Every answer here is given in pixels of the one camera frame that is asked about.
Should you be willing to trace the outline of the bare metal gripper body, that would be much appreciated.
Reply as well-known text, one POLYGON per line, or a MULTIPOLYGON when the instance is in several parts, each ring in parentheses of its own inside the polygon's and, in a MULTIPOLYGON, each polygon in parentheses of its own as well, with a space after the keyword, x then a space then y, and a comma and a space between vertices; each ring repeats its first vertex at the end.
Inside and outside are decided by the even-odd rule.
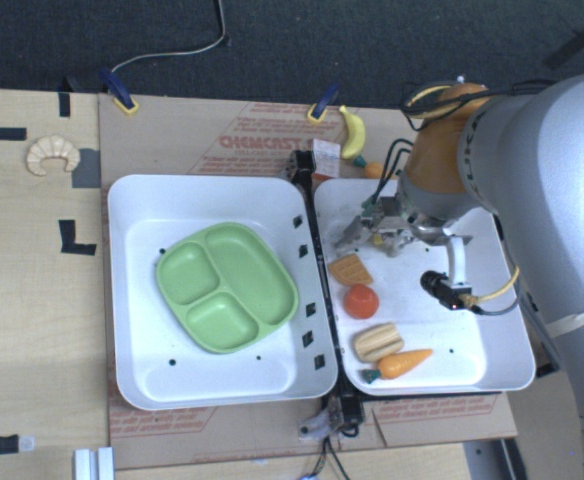
POLYGON ((445 245, 448 229, 473 208, 467 195, 395 195, 380 197, 368 216, 360 217, 359 241, 378 235, 402 246, 414 239, 445 245))

